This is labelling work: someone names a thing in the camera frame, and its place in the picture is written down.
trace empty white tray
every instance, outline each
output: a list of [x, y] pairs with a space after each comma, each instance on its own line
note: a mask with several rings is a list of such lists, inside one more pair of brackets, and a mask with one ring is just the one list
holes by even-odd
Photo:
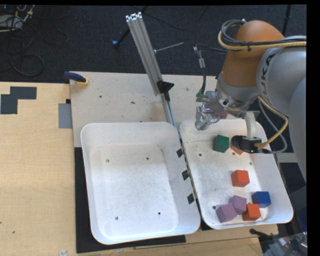
[[[265, 131], [257, 122], [257, 136], [267, 140]], [[195, 120], [186, 120], [180, 126], [180, 134], [194, 182], [201, 216], [213, 229], [227, 229], [249, 225], [287, 223], [293, 217], [293, 208], [283, 180], [272, 154], [235, 153], [231, 148], [221, 153], [213, 150], [217, 135], [229, 137], [247, 136], [244, 119], [223, 119], [211, 124], [206, 130], [197, 130]], [[232, 186], [231, 173], [246, 170], [250, 183], [245, 187]], [[228, 204], [238, 195], [252, 203], [251, 195], [256, 191], [268, 191], [271, 204], [260, 208], [261, 217], [256, 221], [243, 221], [238, 215], [233, 220], [220, 223], [216, 214], [219, 206]]]
[[90, 123], [81, 131], [91, 231], [106, 245], [191, 234], [200, 226], [177, 129]]

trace black bracket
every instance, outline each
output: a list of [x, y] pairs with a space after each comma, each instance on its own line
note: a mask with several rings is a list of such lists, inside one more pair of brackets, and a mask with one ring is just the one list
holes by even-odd
[[175, 84], [159, 80], [156, 85], [158, 86], [159, 92], [164, 94], [165, 99], [170, 101], [169, 90], [174, 87]]

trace green block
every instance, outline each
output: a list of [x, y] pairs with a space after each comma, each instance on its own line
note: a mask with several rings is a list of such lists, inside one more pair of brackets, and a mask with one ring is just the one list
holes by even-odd
[[229, 137], [218, 135], [213, 140], [213, 150], [224, 153], [229, 148]]

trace purple block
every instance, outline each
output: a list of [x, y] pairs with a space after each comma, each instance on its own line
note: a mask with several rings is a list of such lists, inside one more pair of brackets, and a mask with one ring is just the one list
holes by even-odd
[[247, 199], [238, 195], [234, 195], [229, 199], [229, 204], [232, 204], [236, 214], [241, 215], [247, 210]]
[[231, 221], [237, 217], [236, 210], [232, 203], [220, 206], [215, 212], [221, 223]]

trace table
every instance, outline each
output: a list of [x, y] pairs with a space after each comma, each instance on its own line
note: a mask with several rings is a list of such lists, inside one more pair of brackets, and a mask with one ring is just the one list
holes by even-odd
[[[173, 99], [174, 95], [181, 97], [183, 91], [194, 96], [196, 87], [202, 84], [201, 76], [164, 75], [163, 78], [174, 79], [176, 85], [189, 81], [186, 86], [172, 88]], [[246, 226], [198, 230], [186, 235], [183, 244], [77, 253], [74, 132], [71, 128], [59, 128], [59, 104], [66, 104], [71, 98], [71, 85], [1, 82], [0, 94], [10, 94], [11, 87], [36, 88], [36, 99], [18, 99], [17, 114], [0, 114], [0, 251], [3, 255], [57, 256], [60, 252], [68, 256], [117, 253], [188, 256], [201, 252], [205, 256], [214, 252], [224, 256], [256, 256], [262, 253], [257, 235], [250, 234], [250, 227]], [[278, 234], [276, 224], [256, 225], [255, 229], [267, 235]]]

